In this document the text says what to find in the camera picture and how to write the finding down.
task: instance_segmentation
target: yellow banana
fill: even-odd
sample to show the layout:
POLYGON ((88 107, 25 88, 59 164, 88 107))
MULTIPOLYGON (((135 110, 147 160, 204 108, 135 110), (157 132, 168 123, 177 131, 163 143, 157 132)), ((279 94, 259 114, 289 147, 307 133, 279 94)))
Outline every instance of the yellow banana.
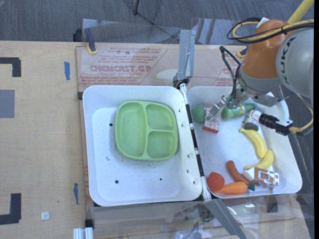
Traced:
POLYGON ((245 170, 248 170, 252 167, 258 167, 260 169, 267 170, 274 162, 274 158, 274 153, 272 152, 272 150, 269 149, 266 151, 266 154, 262 160, 260 160, 257 164, 254 165, 246 165, 245 170))
POLYGON ((255 143, 257 154, 260 158, 263 158, 266 154, 266 143, 262 136, 253 129, 240 128, 241 132, 244 132, 255 143))

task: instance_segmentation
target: green plate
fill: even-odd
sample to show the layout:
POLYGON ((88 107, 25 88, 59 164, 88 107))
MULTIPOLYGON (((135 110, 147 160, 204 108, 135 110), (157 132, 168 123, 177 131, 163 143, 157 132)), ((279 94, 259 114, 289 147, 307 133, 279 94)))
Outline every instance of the green plate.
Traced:
POLYGON ((116 113, 115 139, 125 157, 165 160, 177 150, 178 133, 174 112, 165 105, 128 101, 116 113))

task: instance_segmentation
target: wooden table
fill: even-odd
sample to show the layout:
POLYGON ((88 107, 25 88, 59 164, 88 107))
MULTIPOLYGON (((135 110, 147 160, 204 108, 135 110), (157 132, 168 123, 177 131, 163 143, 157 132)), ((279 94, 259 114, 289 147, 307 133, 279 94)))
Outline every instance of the wooden table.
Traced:
MULTIPOLYGON (((10 213, 11 194, 21 193, 21 219, 0 225, 0 238, 72 238, 74 228, 85 227, 87 201, 77 98, 76 48, 80 46, 82 43, 0 41, 0 57, 21 60, 21 77, 12 77, 10 64, 0 64, 0 90, 14 90, 14 117, 0 118, 0 215, 10 213), (64 62, 70 65, 70 80, 64 62), (41 219, 44 212, 49 212, 48 220, 41 219)), ((258 222, 239 218, 248 238, 257 234, 259 238, 310 238, 295 196, 279 199, 283 207, 280 219, 266 214, 258 222)), ((112 219, 105 223, 114 225, 112 219)), ((192 225, 173 227, 186 231, 192 225)), ((218 224, 207 229, 213 229, 212 238, 226 238, 227 232, 218 224)), ((166 233, 144 231, 147 233, 157 233, 152 238, 176 234, 173 229, 166 233)), ((117 235, 113 231, 108 237, 117 235)))

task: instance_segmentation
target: yellow pole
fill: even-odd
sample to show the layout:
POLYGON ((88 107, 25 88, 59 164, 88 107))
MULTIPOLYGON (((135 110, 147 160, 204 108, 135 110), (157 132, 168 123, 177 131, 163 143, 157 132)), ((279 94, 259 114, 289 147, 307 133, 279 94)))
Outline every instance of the yellow pole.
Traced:
POLYGON ((314 2, 315 0, 303 0, 303 2, 299 5, 299 7, 296 9, 294 14, 290 17, 290 19, 288 19, 287 22, 289 24, 299 22, 314 2))

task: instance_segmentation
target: dark floor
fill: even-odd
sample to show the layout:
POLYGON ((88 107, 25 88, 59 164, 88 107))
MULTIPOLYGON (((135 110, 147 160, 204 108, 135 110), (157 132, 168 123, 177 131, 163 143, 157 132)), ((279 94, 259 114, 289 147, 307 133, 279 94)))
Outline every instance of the dark floor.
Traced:
MULTIPOLYGON (((73 41, 83 19, 190 28, 192 18, 239 21, 248 17, 288 20, 303 0, 140 0, 133 15, 128 7, 135 0, 0 0, 0 40, 73 41)), ((314 18, 314 6, 303 19, 314 18)), ((292 120, 302 126, 308 110, 284 89, 292 120)), ((314 237, 314 134, 290 136, 303 175, 300 201, 314 237)))

